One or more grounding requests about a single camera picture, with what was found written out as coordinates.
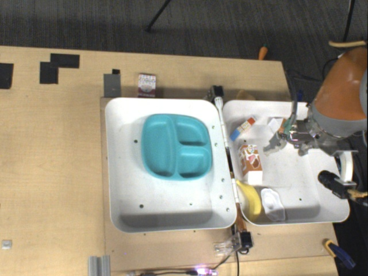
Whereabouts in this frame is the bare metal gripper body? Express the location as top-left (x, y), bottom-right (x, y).
top-left (287, 119), bottom-right (357, 157)

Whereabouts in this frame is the white cube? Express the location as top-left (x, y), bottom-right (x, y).
top-left (267, 117), bottom-right (284, 132)

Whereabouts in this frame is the white plastic tray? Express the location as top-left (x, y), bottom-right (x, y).
top-left (222, 99), bottom-right (351, 227)
top-left (104, 97), bottom-right (238, 233)

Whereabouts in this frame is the brown and white carton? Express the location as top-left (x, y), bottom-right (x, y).
top-left (237, 143), bottom-right (264, 186)

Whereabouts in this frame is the blue white red carton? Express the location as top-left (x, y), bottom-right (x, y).
top-left (229, 116), bottom-right (258, 142)

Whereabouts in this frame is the thin black and white rod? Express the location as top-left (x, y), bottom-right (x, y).
top-left (213, 95), bottom-right (247, 233)

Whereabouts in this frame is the white plastic bottle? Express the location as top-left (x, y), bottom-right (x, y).
top-left (260, 187), bottom-right (286, 222)

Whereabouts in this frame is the yellow banana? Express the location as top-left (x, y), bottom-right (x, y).
top-left (236, 179), bottom-right (263, 223)

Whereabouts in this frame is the orange carrot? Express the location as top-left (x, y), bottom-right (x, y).
top-left (258, 43), bottom-right (270, 61)

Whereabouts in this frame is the blue divided plate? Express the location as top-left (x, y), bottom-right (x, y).
top-left (140, 113), bottom-right (214, 182)

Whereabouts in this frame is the maroon printed packet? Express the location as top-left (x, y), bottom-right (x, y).
top-left (137, 73), bottom-right (157, 98)

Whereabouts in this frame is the black stand leg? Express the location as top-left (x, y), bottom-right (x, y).
top-left (144, 0), bottom-right (185, 33)

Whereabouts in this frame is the black cylinder on white bracket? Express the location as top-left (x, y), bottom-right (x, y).
top-left (317, 151), bottom-right (359, 200)

